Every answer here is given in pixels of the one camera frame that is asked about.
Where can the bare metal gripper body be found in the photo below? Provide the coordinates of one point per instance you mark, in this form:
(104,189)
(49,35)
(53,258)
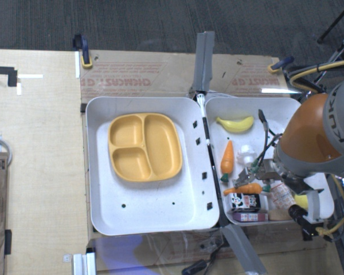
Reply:
(268,170)

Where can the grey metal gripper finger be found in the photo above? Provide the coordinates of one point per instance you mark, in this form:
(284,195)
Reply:
(240,181)
(248,171)

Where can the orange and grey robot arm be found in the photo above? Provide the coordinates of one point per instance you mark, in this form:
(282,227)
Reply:
(306,133)

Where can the orange carrot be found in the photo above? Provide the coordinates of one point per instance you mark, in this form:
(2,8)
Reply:
(250,188)
(227,159)

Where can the cow print milk carton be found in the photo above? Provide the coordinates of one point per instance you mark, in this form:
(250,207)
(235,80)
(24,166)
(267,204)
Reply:
(245,201)

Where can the clear plastic bottle red print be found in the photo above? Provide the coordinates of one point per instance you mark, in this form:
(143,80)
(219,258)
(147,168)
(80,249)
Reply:
(282,196)

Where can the pink small carton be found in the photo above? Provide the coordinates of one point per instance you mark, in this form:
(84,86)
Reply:
(249,217)

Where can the yellow lemon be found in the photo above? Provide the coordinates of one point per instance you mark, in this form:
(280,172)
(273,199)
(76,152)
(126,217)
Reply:
(301,201)

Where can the yellow banana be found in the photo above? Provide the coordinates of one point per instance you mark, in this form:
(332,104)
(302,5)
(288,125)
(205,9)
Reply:
(236,125)

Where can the white plastic tray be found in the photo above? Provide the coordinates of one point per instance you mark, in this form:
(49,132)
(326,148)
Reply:
(238,105)
(149,205)

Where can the yellow divided plate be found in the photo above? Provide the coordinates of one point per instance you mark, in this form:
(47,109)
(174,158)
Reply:
(160,145)

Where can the brown cardboard board red print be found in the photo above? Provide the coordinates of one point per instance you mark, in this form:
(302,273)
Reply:
(149,73)

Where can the black cylinder on white bracket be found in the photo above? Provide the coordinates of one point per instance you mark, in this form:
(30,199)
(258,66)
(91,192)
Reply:
(302,218)

